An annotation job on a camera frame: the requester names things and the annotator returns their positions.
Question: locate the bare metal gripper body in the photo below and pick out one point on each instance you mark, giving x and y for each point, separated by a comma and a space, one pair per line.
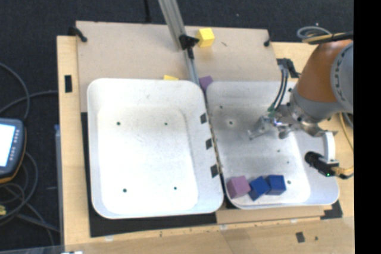
300, 123

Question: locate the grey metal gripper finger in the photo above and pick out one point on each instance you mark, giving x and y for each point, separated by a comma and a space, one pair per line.
259, 128
284, 132

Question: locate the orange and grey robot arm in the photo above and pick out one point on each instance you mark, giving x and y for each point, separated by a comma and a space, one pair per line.
320, 77

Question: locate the white plastic tray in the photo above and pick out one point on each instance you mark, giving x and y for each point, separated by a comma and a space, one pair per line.
256, 157
149, 151

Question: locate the blue cube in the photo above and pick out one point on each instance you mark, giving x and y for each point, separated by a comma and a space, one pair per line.
258, 188
276, 185

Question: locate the purple cube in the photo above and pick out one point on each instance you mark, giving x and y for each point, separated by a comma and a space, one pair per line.
238, 186
206, 82

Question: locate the yellow cube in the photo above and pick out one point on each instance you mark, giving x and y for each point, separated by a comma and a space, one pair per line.
206, 37
170, 78

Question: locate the brown cardboard board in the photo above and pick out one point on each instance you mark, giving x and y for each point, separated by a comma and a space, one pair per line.
128, 53

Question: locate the black cylinder on white bracket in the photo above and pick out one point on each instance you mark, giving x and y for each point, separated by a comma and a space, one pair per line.
318, 161

